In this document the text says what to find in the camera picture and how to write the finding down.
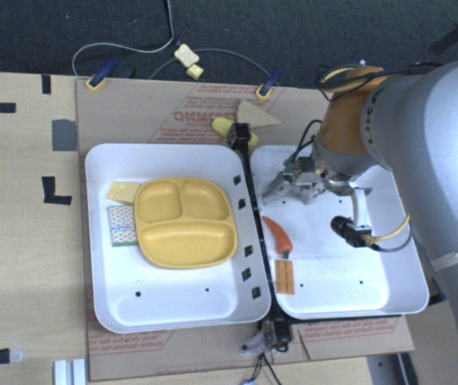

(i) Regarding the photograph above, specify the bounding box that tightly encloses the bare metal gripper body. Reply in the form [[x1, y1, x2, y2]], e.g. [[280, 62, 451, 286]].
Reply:
[[283, 156, 373, 200]]

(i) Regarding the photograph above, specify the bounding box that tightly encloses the orange carrot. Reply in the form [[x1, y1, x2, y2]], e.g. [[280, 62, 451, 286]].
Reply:
[[261, 215, 294, 261]]

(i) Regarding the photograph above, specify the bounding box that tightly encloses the beige triangular slice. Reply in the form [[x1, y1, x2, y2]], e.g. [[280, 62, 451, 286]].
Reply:
[[235, 99, 283, 130]]

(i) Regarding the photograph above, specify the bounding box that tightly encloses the yellow corn cob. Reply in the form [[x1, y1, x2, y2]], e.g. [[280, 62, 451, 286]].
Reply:
[[211, 116, 260, 149]]

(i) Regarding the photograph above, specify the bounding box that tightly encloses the white plastic tray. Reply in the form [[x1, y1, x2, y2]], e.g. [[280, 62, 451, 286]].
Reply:
[[84, 142, 273, 334], [249, 144, 431, 321]]

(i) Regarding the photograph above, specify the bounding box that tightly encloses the yellow divided plate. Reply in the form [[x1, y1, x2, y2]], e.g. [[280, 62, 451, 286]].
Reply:
[[133, 176, 239, 270]]

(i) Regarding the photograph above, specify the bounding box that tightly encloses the brown cardboard board red print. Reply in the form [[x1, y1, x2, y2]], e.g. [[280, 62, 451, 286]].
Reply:
[[75, 77, 415, 383]]

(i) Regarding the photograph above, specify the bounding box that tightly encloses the pale yellow cube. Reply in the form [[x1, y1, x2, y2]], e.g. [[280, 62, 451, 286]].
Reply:
[[185, 63, 205, 81]]

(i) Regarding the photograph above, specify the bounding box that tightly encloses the yellow cheese wedge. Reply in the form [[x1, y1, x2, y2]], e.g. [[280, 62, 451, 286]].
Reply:
[[106, 180, 142, 207]]

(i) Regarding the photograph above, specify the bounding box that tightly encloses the pale bread slice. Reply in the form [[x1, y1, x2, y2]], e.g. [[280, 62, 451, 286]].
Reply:
[[172, 43, 201, 67]]

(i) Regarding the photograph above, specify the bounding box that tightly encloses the white patterned packet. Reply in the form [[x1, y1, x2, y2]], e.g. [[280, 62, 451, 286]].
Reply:
[[106, 205, 140, 248]]

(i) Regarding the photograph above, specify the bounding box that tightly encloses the black cylinder on white bracket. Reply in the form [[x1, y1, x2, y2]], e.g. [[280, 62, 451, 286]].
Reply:
[[330, 187, 374, 249]]

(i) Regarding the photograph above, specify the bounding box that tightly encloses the black block with thin wires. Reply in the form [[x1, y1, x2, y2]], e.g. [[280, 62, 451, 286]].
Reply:
[[227, 122, 252, 150], [261, 318, 294, 351]]

